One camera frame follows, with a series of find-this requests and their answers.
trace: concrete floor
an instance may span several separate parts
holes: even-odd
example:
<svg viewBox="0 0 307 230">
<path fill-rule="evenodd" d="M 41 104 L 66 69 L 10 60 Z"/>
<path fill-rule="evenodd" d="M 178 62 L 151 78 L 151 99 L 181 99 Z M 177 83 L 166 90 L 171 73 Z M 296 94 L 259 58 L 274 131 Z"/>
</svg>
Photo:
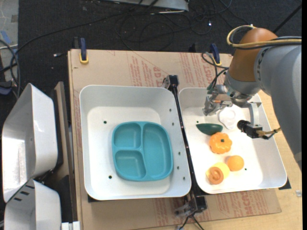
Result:
<svg viewBox="0 0 307 230">
<path fill-rule="evenodd" d="M 18 0 L 0 0 L 0 38 L 11 46 L 18 44 L 18 5 Z M 0 53 L 3 66 L 8 66 L 12 58 L 11 52 L 2 49 Z M 5 74 L 7 81 L 12 78 L 10 71 Z"/>
</svg>

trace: teal plate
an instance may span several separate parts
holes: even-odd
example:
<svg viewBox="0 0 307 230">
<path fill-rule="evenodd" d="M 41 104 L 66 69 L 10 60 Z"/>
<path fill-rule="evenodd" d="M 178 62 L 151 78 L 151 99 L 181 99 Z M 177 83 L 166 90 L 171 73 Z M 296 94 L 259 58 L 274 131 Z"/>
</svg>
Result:
<svg viewBox="0 0 307 230">
<path fill-rule="evenodd" d="M 152 122 L 126 122 L 112 134 L 117 174 L 129 181 L 157 181 L 173 170 L 173 152 L 167 131 Z"/>
</svg>

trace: robotic arm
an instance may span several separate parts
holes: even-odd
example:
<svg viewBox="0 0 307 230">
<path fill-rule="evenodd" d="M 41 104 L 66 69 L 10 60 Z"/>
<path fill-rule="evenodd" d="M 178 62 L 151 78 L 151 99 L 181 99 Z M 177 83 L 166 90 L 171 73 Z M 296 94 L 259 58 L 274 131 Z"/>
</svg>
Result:
<svg viewBox="0 0 307 230">
<path fill-rule="evenodd" d="M 239 44 L 233 44 L 233 33 L 243 27 L 251 30 Z M 263 90 L 272 98 L 281 130 L 302 170 L 301 39 L 278 38 L 269 30 L 242 26 L 229 33 L 227 42 L 236 51 L 225 74 L 224 84 L 215 85 L 210 90 L 204 114 L 213 115 L 233 104 L 255 110 L 248 101 L 259 90 Z M 251 138 L 268 138 L 253 121 L 241 120 L 237 126 Z"/>
</svg>

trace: dark green object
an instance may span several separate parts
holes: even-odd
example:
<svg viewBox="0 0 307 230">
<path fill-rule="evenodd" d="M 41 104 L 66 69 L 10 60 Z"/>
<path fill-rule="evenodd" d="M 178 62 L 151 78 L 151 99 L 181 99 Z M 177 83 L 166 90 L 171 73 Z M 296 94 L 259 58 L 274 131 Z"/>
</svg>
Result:
<svg viewBox="0 0 307 230">
<path fill-rule="evenodd" d="M 221 132 L 223 126 L 217 124 L 197 124 L 196 127 L 204 134 L 211 136 L 216 132 Z"/>
</svg>

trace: blue clamp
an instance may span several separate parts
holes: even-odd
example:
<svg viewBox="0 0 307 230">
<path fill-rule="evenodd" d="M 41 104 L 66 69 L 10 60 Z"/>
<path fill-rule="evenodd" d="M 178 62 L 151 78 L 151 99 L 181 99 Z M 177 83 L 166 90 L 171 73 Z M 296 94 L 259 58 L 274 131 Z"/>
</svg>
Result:
<svg viewBox="0 0 307 230">
<path fill-rule="evenodd" d="M 210 53 L 213 54 L 213 59 L 215 61 L 215 64 L 217 66 L 220 66 L 222 64 L 221 61 L 220 61 L 220 54 L 219 54 L 219 50 L 217 49 L 217 46 L 215 44 L 210 45 Z"/>
<path fill-rule="evenodd" d="M 12 91 L 12 81 L 0 82 L 0 94 L 8 95 Z"/>
<path fill-rule="evenodd" d="M 81 37 L 80 38 L 80 49 L 81 53 L 79 54 L 80 62 L 82 64 L 87 64 L 88 63 L 88 55 L 86 51 L 86 45 L 85 45 L 85 38 Z"/>
</svg>

